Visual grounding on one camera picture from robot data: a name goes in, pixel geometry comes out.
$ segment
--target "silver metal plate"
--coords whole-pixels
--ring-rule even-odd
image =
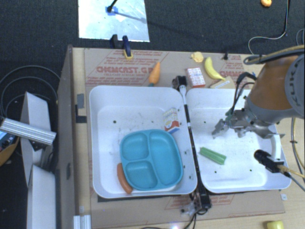
[[[149,42],[144,0],[117,0],[112,12],[107,7],[113,0],[78,0],[79,37],[110,39],[117,34],[130,41]]]

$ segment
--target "small box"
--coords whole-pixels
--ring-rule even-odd
[[[180,129],[177,109],[171,108],[163,114],[165,130],[169,133],[174,133]]]
[[[186,70],[187,78],[191,87],[204,87],[205,81],[200,68],[189,68]]]

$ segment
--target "white container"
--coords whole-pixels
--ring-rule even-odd
[[[271,173],[254,158],[257,149],[271,154],[271,139],[262,139],[256,133],[247,132],[242,138],[233,129],[215,139],[214,126],[232,107],[234,89],[191,89],[186,96],[196,152],[201,147],[209,148],[227,156],[224,165],[219,165],[198,154],[198,164],[204,186],[213,193],[245,192],[287,188],[291,179],[281,173]],[[244,90],[243,96],[250,90]],[[235,109],[244,107],[244,99],[239,98]],[[270,130],[277,132],[275,126]],[[286,158],[281,149],[281,159]]]
[[[89,96],[91,113],[93,187],[104,198],[189,194],[197,176],[180,93],[165,87],[97,86]],[[176,108],[180,130],[173,133],[183,165],[181,181],[170,188],[125,193],[117,178],[120,142],[129,133],[164,130],[163,113]]]

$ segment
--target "blue plate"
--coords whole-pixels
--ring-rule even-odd
[[[176,185],[183,168],[177,144],[166,131],[130,133],[121,141],[120,153],[125,177],[138,190],[157,190]]]

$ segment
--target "black floor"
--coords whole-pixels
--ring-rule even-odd
[[[132,42],[134,49],[249,53],[250,38],[282,34],[286,12],[286,0],[273,0],[270,8],[261,6],[260,0],[145,0],[145,6],[151,42]],[[304,14],[305,0],[291,0],[286,36],[253,41],[254,53],[294,46],[296,33],[304,28]],[[41,65],[60,75],[68,44],[109,47],[108,41],[78,37],[78,0],[0,0],[0,79],[24,65]],[[0,93],[24,76],[41,77],[57,89],[52,74],[22,69],[1,82]],[[52,92],[34,79],[11,84],[3,96],[4,108],[26,90],[50,99],[55,122]],[[21,107],[19,97],[9,105],[8,117],[19,119]],[[26,201],[22,158],[15,152],[11,163],[0,167],[0,229],[26,227]]]

